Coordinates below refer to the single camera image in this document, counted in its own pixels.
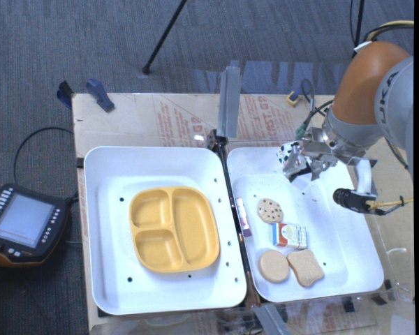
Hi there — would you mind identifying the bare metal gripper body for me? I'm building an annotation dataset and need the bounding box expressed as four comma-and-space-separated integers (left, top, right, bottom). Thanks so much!
301, 126, 368, 165

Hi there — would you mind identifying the tan chocolate chip biscuit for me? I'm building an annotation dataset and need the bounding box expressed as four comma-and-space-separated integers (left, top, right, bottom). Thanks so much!
256, 198, 285, 225

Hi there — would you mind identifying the round tan bread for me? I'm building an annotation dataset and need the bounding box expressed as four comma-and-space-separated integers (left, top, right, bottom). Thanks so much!
257, 249, 291, 285

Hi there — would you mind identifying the white plastic tray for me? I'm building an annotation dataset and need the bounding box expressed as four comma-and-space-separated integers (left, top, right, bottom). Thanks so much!
83, 145, 248, 316
226, 146, 385, 304

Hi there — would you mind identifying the black cylinder on white bracket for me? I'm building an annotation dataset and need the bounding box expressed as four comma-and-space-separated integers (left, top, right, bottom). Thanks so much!
332, 156, 378, 216

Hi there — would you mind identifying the black block with thin wires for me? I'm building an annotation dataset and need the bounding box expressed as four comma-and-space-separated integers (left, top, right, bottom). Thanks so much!
205, 128, 228, 150

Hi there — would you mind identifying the thin black and white rod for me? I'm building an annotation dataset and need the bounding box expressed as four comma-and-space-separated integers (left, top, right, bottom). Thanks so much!
214, 140, 261, 307

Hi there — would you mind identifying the tan toast slice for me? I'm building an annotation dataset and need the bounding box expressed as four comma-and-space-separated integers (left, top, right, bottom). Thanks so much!
286, 248, 325, 288

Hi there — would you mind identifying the brown cardboard board, red print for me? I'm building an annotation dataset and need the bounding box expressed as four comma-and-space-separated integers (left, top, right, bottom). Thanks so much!
71, 92, 415, 335

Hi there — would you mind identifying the orange and white juice carton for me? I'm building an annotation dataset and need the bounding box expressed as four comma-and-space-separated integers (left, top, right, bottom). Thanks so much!
271, 221, 308, 251

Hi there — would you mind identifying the black tripod leg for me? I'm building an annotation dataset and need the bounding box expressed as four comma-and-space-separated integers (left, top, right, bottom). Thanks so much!
348, 0, 369, 49
141, 0, 197, 76

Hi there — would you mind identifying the yellow divided plate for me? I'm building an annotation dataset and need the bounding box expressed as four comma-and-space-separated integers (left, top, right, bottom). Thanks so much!
128, 186, 221, 274

